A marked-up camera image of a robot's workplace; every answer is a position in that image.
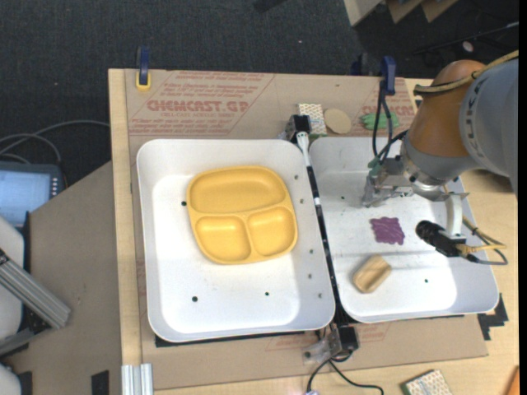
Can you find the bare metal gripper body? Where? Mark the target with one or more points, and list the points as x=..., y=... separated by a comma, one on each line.
x=394, y=176

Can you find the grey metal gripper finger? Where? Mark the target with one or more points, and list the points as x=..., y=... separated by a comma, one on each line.
x=383, y=198
x=367, y=193

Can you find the orange object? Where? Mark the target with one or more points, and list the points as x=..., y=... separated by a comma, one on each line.
x=514, y=383

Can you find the yellow divided plate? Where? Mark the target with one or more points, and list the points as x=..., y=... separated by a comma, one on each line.
x=236, y=191

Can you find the white plastic tray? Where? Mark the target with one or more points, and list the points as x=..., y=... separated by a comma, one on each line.
x=411, y=298
x=230, y=298

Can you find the tan round biscuit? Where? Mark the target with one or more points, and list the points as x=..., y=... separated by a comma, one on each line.
x=337, y=121

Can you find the tan bread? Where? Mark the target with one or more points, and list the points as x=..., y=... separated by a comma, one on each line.
x=371, y=274

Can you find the green leafy vegetable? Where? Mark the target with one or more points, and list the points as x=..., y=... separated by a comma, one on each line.
x=368, y=121

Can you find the brown cardboard board, red print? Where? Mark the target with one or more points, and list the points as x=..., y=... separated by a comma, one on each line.
x=214, y=97

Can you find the green-edged patterned packet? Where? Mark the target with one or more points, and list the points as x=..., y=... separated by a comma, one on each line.
x=426, y=384

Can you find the white patterned packet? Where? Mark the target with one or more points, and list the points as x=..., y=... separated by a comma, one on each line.
x=313, y=115

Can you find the black cylinder on white bracket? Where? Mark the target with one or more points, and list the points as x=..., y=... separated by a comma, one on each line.
x=442, y=239

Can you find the purple grapes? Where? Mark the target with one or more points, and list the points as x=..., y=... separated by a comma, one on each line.
x=388, y=230

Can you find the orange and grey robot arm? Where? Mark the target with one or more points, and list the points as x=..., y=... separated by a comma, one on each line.
x=449, y=113

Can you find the thin black and white rod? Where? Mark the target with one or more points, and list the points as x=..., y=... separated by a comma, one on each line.
x=317, y=202

